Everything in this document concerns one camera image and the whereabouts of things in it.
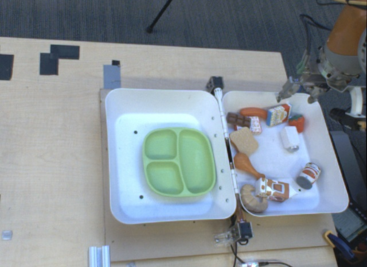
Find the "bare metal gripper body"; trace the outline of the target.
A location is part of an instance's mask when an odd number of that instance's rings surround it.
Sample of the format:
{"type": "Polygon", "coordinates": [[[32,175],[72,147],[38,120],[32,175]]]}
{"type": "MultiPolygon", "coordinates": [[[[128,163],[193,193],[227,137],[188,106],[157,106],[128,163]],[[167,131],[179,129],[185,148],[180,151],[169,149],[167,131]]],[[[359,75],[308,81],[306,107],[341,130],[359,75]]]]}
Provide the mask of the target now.
{"type": "Polygon", "coordinates": [[[359,62],[356,56],[321,57],[307,60],[298,69],[298,74],[306,92],[327,92],[329,89],[344,92],[352,80],[358,78],[359,62]]]}

